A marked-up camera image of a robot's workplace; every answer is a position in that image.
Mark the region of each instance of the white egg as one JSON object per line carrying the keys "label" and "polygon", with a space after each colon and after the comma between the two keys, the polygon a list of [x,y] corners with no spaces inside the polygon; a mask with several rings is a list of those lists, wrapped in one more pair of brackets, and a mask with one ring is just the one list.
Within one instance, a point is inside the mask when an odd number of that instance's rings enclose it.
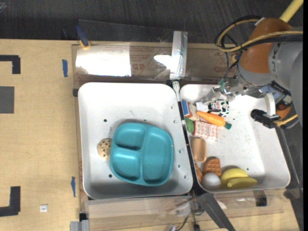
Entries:
{"label": "white egg", "polygon": [[209,190],[215,190],[220,187],[220,178],[214,173],[206,173],[202,177],[202,185]]}

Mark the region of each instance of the dark floor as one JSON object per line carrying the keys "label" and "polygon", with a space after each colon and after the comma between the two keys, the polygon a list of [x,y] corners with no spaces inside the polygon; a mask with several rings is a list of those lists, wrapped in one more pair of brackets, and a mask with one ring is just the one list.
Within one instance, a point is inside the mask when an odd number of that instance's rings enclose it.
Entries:
{"label": "dark floor", "polygon": [[[279,17],[292,0],[0,0],[0,39],[61,39],[62,28],[76,37],[79,20],[166,28],[189,32],[189,42],[213,43],[231,21],[245,15]],[[303,26],[303,6],[289,24]],[[244,28],[233,37],[244,41]],[[298,124],[284,132],[290,149],[291,188],[298,187],[302,167],[303,130]],[[302,201],[294,202],[303,229]]]}

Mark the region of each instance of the orange carrot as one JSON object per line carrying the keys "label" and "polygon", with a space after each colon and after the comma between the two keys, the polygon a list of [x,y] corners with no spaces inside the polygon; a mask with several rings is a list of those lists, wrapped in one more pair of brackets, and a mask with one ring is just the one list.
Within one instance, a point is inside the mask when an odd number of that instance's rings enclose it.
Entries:
{"label": "orange carrot", "polygon": [[197,111],[196,113],[197,113],[198,116],[200,116],[201,118],[203,118],[207,122],[214,124],[218,127],[222,127],[222,126],[226,125],[225,119],[221,116],[211,114],[211,113],[207,113],[207,112],[203,112],[203,111]]}

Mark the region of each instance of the yellow rod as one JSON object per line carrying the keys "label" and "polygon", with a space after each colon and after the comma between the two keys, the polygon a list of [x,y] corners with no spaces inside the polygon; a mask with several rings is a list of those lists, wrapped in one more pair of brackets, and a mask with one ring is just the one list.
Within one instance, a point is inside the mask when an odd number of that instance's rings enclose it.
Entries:
{"label": "yellow rod", "polygon": [[280,19],[289,22],[292,16],[296,13],[296,11],[302,6],[304,0],[293,0],[290,5],[286,8],[283,14],[280,16]]}

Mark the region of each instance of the yellow banana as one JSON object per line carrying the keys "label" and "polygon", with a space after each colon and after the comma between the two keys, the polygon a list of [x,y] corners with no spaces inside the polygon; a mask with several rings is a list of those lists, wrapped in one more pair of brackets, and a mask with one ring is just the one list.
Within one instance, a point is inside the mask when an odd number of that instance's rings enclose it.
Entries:
{"label": "yellow banana", "polygon": [[220,181],[222,185],[225,185],[230,179],[242,177],[248,177],[244,170],[240,168],[230,168],[223,172],[223,174],[220,176]]}
{"label": "yellow banana", "polygon": [[247,188],[257,184],[257,180],[250,177],[233,178],[227,183],[227,187],[231,189]]}

